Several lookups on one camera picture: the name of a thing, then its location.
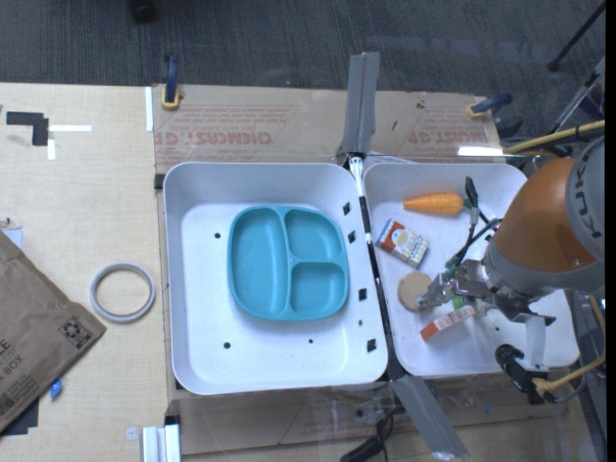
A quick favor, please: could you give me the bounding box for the tan round biscuit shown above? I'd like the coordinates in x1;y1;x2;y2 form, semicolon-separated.
397;270;433;313

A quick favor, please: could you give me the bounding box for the white plastic tray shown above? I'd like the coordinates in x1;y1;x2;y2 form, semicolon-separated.
162;161;390;397
361;161;581;380

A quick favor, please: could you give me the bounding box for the black cylinder on white bracket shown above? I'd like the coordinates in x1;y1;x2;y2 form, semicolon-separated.
494;314;555;404

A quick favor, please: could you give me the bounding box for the brown cardboard board, red print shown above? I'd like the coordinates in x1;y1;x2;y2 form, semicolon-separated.
150;83;579;456

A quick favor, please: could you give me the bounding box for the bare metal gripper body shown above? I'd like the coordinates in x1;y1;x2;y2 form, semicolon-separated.
437;258;495;290

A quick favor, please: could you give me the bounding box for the orange carrot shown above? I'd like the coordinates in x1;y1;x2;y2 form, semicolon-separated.
402;192;465;217

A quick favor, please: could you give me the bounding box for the white, red and yellow carton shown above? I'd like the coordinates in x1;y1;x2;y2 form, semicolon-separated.
373;218;431;269

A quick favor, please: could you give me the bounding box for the blue divided plate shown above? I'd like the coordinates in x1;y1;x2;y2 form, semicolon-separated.
226;204;351;322

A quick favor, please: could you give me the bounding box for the orange and white packet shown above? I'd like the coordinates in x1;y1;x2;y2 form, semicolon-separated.
420;304;477;343

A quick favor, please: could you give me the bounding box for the white tape roll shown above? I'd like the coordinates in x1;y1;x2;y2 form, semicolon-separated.
90;262;157;325

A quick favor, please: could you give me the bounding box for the brown paper bag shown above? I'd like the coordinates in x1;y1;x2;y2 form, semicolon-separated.
0;228;108;435

